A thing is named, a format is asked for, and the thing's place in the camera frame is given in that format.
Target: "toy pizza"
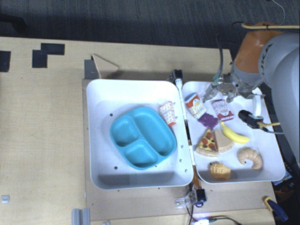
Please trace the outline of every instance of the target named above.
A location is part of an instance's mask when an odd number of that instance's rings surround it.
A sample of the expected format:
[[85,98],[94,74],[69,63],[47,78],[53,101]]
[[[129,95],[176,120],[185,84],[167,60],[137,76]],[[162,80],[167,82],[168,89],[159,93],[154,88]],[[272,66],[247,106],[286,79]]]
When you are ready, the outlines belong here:
[[195,151],[208,157],[218,157],[219,152],[213,139],[212,132],[207,129],[201,141],[197,144]]

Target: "croissant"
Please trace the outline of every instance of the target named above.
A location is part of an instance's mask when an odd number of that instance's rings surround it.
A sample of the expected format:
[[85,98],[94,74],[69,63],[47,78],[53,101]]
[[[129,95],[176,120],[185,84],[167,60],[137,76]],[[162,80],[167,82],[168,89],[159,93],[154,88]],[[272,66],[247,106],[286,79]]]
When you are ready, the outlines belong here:
[[210,173],[216,180],[228,180],[231,170],[224,164],[215,162],[210,165]]
[[252,169],[259,170],[263,165],[263,159],[256,150],[245,148],[238,154],[238,160],[241,164],[245,164],[245,159],[253,161]]

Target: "purple object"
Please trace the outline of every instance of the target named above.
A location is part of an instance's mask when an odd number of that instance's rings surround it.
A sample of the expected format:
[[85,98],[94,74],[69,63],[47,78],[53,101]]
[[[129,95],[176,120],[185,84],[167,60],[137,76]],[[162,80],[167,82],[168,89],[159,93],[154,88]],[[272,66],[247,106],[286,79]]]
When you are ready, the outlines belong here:
[[198,119],[198,121],[205,127],[209,128],[211,131],[218,124],[218,119],[208,113],[203,114],[202,117]]

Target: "blue handle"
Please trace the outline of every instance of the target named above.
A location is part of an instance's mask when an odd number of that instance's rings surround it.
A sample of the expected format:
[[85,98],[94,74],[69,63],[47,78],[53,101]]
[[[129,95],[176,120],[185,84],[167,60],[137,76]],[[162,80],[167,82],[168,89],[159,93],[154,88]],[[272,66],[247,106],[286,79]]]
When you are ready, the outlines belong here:
[[273,209],[273,211],[279,216],[282,222],[285,222],[286,220],[289,219],[285,211],[283,211],[283,209],[277,203],[275,203],[272,200],[268,200],[268,204]]

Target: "white cable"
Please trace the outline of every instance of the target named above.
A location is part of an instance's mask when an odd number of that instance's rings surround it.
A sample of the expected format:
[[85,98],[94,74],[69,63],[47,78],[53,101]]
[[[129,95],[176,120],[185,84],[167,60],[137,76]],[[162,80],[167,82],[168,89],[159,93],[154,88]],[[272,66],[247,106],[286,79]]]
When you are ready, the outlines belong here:
[[285,21],[285,9],[279,3],[277,3],[275,0],[272,0],[272,2],[274,2],[277,6],[279,6],[283,11],[283,19],[282,19],[282,22],[280,23],[280,25],[281,25]]

